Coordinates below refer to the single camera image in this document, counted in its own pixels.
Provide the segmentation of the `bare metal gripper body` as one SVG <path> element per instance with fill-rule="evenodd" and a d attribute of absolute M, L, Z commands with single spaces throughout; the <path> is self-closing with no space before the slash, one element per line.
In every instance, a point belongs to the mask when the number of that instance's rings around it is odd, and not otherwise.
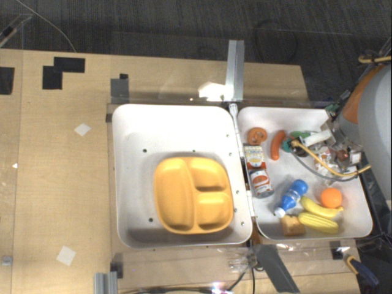
<path fill-rule="evenodd" d="M 326 143 L 333 153 L 333 159 L 341 170 L 356 166 L 361 162 L 363 145 L 358 124 L 347 119 L 329 119 L 325 123 L 331 137 Z"/>

